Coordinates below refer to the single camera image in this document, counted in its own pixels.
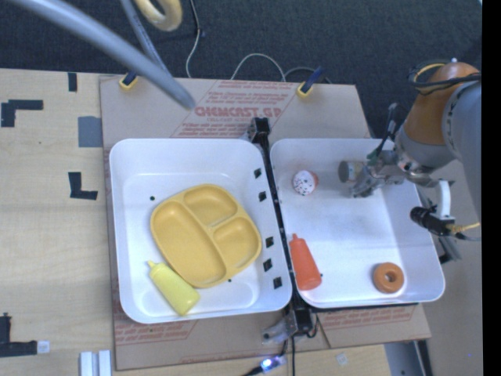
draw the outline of donut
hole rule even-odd
[[[402,269],[391,262],[381,263],[373,273],[373,282],[376,288],[387,294],[397,292],[404,284]]]
[[[301,170],[292,178],[292,187],[300,195],[309,195],[319,183],[319,177],[314,172]]]

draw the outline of brown donut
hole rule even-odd
[[[404,284],[402,269],[391,262],[381,263],[373,273],[373,282],[376,288],[385,293],[400,290]]]

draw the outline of white tray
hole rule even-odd
[[[255,170],[261,172],[257,178]],[[110,177],[120,300],[133,320],[153,324],[270,312],[290,301],[287,261],[256,146],[241,139],[126,139],[110,152]],[[150,216],[164,199],[204,183],[225,188],[240,202],[263,245],[258,259],[230,281],[198,289],[199,302],[179,316],[148,277],[146,261],[165,262],[150,232]],[[263,192],[266,199],[260,201]],[[268,269],[264,263],[270,260]]]
[[[302,298],[316,308],[382,306],[429,302],[440,298],[445,281],[431,235],[409,213],[421,206],[416,187],[405,181],[385,186],[366,198],[353,198],[337,176],[343,160],[365,161],[378,139],[281,139],[271,159],[284,229],[304,238],[322,283]],[[300,170],[319,177],[312,194],[292,187]],[[394,262],[405,274],[403,288],[379,292],[372,282],[374,267]]]

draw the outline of black fabric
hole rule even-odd
[[[65,0],[139,47],[118,0]],[[143,21],[169,71],[186,77],[195,41],[189,0],[171,33]],[[322,66],[333,83],[356,85],[373,136],[381,137],[387,107],[410,107],[416,96],[408,70],[453,58],[481,70],[482,4],[478,0],[195,0],[204,37],[193,55],[194,78],[232,76],[258,52],[284,71]],[[124,74],[121,64],[55,25],[0,1],[0,67]],[[288,81],[310,74],[295,72]],[[279,81],[276,67],[250,58],[236,79]]]

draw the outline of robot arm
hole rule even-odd
[[[427,82],[418,77],[438,68]],[[463,164],[464,174],[475,210],[481,222],[481,75],[465,63],[452,61],[426,62],[412,69],[409,82],[418,91],[413,107],[403,125],[393,132],[389,121],[388,136],[394,141],[392,150],[383,150],[386,138],[366,163],[342,162],[342,182],[351,180],[355,197],[369,196],[386,184],[399,184],[408,179],[423,187],[443,187],[432,179],[434,171],[452,160]],[[418,219],[423,212],[414,211]]]

